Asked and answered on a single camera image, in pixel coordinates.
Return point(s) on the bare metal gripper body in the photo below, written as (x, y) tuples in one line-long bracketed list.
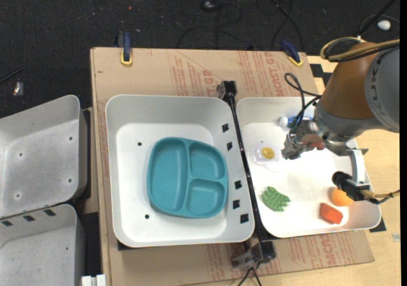
[(310, 140)]

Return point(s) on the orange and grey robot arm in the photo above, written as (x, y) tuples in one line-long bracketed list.
[(353, 87)]

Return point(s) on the brown cardboard board red print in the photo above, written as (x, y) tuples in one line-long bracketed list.
[(190, 68)]

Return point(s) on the orange carrot piece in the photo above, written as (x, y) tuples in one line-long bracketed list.
[(330, 213)]

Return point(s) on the white plastic tray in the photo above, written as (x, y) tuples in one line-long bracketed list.
[(133, 183), (38, 154), (38, 253), (305, 183)]

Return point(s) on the orange ball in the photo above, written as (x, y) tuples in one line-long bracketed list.
[(339, 199)]

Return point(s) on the green pea pod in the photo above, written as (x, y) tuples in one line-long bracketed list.
[(275, 199)]

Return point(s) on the thin black rod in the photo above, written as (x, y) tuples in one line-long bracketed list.
[(246, 164)]

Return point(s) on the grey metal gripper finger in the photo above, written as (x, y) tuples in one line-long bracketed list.
[(296, 154), (285, 150)]

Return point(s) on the black cylinder on white bracket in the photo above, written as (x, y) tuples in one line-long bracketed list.
[(349, 184)]

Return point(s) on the white and yellow fried egg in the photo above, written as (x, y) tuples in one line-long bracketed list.
[(267, 153)]

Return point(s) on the blue divided plate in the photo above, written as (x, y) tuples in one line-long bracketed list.
[(173, 176)]

